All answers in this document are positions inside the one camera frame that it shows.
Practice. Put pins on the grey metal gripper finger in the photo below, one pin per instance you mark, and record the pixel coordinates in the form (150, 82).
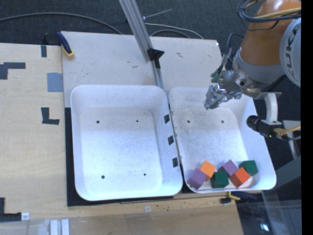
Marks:
(208, 99)
(216, 101)

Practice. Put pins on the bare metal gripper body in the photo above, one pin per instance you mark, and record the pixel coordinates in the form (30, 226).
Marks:
(232, 82)

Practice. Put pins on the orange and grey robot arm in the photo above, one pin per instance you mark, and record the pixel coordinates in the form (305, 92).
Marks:
(261, 40)

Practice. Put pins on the white plastic tray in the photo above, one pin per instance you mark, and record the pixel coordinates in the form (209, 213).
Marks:
(122, 143)
(210, 141)

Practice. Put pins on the purple cube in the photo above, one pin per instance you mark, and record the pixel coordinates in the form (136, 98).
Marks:
(196, 178)
(229, 167)

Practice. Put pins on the light orange cube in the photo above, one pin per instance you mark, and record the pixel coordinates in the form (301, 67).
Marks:
(208, 168)

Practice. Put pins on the green cube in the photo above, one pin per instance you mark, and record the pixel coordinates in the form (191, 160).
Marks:
(219, 179)
(249, 167)

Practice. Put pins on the dark orange cube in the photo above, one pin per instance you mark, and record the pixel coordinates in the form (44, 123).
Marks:
(240, 176)

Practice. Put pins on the pale flat board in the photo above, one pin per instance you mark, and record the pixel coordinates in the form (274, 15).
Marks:
(110, 60)

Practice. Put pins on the black cylinder on white bracket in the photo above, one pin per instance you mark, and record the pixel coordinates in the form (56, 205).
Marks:
(259, 125)

